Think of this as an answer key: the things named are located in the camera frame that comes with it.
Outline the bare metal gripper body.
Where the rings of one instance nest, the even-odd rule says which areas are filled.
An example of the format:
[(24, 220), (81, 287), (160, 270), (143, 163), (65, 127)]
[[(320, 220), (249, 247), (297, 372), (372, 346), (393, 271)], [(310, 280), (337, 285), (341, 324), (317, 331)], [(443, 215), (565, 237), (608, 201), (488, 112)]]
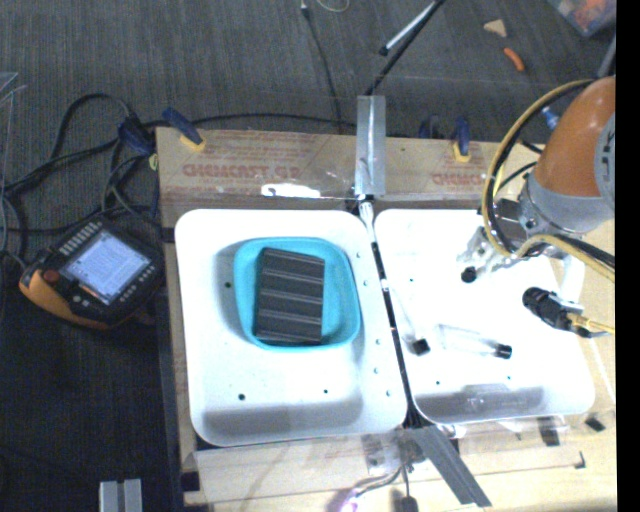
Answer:
[(498, 199), (487, 205), (487, 234), (492, 245), (502, 253), (516, 253), (544, 226), (540, 212), (529, 201)]

